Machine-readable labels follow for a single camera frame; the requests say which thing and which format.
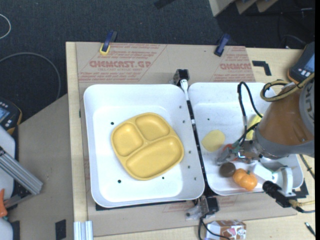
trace yellow plate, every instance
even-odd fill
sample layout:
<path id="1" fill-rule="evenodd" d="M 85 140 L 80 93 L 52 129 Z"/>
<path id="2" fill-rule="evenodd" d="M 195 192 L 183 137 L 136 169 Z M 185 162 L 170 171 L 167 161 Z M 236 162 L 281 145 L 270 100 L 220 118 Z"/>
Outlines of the yellow plate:
<path id="1" fill-rule="evenodd" d="M 150 180 L 180 163 L 184 147 L 168 122 L 156 113 L 136 115 L 111 133 L 113 150 L 135 179 Z"/>

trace cardboard box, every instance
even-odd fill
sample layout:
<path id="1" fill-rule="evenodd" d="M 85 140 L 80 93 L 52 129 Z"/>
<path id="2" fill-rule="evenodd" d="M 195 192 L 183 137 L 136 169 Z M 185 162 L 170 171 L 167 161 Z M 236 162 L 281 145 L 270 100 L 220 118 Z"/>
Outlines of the cardboard box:
<path id="1" fill-rule="evenodd" d="M 230 240 L 246 239 L 247 226 L 240 220 L 216 220 L 207 225 L 208 229 L 216 234 L 213 235 L 207 231 L 207 240 L 223 240 L 227 237 Z"/>

